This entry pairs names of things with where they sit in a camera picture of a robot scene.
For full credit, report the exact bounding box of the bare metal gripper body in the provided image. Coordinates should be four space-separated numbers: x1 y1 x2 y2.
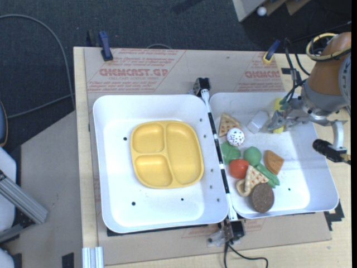
284 100 336 125

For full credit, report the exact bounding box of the yellow toy corn cob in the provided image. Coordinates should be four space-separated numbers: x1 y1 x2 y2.
272 98 287 135

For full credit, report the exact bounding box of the white rectangular block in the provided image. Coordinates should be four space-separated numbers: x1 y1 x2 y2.
245 110 270 135

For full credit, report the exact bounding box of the brown toy waffle wedge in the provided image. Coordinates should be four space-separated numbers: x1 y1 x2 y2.
263 149 285 176

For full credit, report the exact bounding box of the green toy pea pod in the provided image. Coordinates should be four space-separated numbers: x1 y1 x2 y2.
243 146 281 189

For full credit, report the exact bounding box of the white sprinkled toy cupcake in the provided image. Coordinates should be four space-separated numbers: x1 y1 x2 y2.
226 127 246 147

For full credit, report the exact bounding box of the white plastic tray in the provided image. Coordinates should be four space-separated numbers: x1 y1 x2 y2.
208 92 340 219
92 94 230 233

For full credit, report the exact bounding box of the toy pizza slice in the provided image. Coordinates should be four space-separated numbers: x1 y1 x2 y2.
217 112 242 138
244 165 270 194

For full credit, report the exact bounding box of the green toy lettuce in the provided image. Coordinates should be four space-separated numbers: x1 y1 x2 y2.
220 141 242 166

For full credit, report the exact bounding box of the red toy tomato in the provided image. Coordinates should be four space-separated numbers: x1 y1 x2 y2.
229 158 249 179

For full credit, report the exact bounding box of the thin black and white rod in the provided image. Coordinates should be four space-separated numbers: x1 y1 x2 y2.
200 89 234 221

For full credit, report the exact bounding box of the tan toy pretzel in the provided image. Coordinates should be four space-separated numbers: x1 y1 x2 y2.
235 179 252 198

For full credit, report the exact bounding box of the brown round toy patty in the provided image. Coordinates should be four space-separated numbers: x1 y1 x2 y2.
249 182 275 214

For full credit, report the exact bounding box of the yellow divided plate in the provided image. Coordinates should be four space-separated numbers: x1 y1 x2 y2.
130 120 205 189

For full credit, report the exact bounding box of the brown cardboard board red print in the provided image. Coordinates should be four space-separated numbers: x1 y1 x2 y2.
83 47 333 265

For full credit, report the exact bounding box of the black cylinder on white bracket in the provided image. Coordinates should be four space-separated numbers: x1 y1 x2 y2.
312 120 350 165

